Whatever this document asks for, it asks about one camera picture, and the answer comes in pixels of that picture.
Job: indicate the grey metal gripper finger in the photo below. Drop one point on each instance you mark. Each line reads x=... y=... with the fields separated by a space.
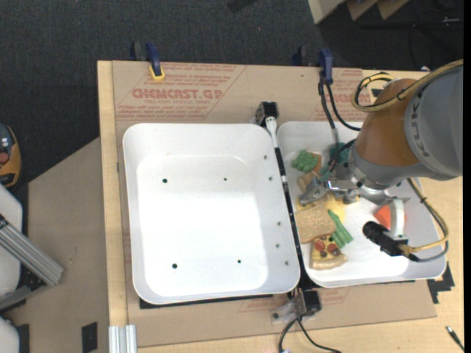
x=312 y=192
x=350 y=197

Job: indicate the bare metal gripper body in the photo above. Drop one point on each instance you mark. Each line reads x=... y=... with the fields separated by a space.
x=344 y=185

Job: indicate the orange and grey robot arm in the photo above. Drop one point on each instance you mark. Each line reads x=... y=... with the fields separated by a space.
x=404 y=138

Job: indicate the brown toy biscuit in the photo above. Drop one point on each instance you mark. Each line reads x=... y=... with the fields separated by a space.
x=305 y=181

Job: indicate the tan toy bread piece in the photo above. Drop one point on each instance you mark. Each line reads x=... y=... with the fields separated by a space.
x=316 y=162

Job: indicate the toy bread slice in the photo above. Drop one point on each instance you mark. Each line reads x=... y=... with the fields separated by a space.
x=314 y=223

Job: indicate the green toy grapes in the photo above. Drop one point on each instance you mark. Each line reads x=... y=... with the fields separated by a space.
x=301 y=161

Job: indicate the green toy asparagus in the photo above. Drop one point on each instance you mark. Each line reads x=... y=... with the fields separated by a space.
x=342 y=234

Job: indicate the orange toy carrot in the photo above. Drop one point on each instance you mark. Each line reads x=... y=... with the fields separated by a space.
x=384 y=215

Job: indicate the thin black and white rod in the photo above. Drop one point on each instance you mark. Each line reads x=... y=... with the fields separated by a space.
x=281 y=167

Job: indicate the toy pizza slice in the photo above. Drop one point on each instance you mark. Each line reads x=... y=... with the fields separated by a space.
x=325 y=254

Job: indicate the white plastic tray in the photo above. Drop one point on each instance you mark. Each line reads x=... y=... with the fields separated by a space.
x=206 y=215
x=371 y=263

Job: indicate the brown cardboard board red print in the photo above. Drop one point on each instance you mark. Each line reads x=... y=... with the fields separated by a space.
x=206 y=98

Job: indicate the black cylinder on white bracket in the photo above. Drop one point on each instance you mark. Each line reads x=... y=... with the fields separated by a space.
x=382 y=237

